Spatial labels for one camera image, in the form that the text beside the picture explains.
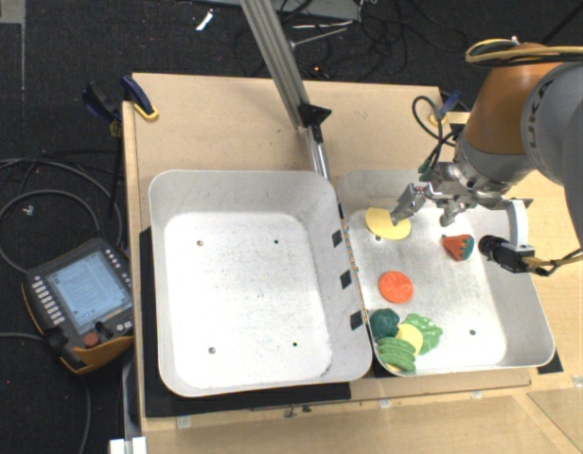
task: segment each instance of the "button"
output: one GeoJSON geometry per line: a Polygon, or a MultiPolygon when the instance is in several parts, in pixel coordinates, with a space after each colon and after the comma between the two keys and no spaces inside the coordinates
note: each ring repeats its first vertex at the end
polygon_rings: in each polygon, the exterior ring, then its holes
{"type": "Polygon", "coordinates": [[[100,344],[100,337],[96,331],[90,331],[83,337],[83,344],[86,348],[94,348],[100,344]]]}

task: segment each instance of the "wooden table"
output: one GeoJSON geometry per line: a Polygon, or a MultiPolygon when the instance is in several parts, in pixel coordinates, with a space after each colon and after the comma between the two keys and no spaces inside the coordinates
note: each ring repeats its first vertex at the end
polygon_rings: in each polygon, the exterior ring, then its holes
{"type": "MultiPolygon", "coordinates": [[[[136,331],[141,331],[139,244],[150,226],[148,187],[161,171],[179,169],[309,169],[306,141],[292,128],[269,79],[135,74],[160,116],[153,122],[124,103],[124,149],[136,331]]],[[[306,83],[311,102],[333,113],[323,125],[332,183],[353,170],[415,169],[433,147],[412,116],[424,86],[306,83]]],[[[538,256],[578,247],[563,189],[532,173],[513,196],[528,209],[538,256]]],[[[241,410],[183,418],[144,414],[149,453],[575,453],[583,451],[583,265],[535,277],[564,371],[539,375],[506,369],[418,377],[364,377],[352,399],[309,409],[241,410]]],[[[143,372],[142,337],[135,337],[143,372]]]]}

